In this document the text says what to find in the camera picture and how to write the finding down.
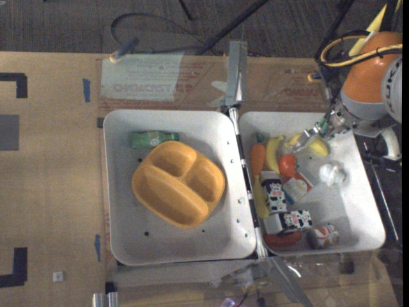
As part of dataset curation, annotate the orange carrot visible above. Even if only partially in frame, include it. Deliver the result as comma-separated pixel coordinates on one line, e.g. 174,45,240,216
249,134,267,177

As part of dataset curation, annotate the white and orange carton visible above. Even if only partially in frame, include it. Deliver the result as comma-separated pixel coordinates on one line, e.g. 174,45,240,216
282,172,314,205

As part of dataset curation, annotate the clear plastic bottle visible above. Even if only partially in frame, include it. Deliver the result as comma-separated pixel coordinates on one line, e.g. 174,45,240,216
318,162,348,187

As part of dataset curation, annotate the cow print milk carton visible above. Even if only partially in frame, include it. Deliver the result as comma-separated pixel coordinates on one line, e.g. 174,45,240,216
263,209,314,236
259,170,288,214

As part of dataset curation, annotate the red sausage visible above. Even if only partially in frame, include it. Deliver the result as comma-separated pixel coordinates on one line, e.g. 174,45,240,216
262,230,303,248

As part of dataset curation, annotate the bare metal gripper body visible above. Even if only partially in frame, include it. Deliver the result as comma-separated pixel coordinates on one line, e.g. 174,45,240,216
314,106,353,139

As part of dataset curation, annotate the white plastic tray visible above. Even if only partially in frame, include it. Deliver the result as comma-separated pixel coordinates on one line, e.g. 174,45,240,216
102,109,258,267
238,111,387,257

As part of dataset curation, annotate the yellow banana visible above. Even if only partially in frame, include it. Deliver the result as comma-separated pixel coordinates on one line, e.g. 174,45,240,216
265,135,286,175

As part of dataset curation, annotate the white and orange can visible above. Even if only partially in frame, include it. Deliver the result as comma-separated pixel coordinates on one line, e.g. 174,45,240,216
306,224,340,250

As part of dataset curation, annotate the yellow lemon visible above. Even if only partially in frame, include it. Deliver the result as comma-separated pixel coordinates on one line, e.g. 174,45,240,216
286,133,330,159

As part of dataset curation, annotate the red tomato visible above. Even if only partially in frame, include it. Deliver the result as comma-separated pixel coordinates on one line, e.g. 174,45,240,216
278,153,299,178

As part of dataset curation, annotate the green plastic bottle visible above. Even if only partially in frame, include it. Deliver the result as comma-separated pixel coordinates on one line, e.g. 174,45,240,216
128,130,181,150

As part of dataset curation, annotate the orange divided plate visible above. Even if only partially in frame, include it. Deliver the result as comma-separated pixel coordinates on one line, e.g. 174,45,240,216
131,140,227,230

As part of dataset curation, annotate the brown cardboard board red print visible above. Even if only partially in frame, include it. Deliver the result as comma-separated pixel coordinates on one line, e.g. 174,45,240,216
96,54,394,291

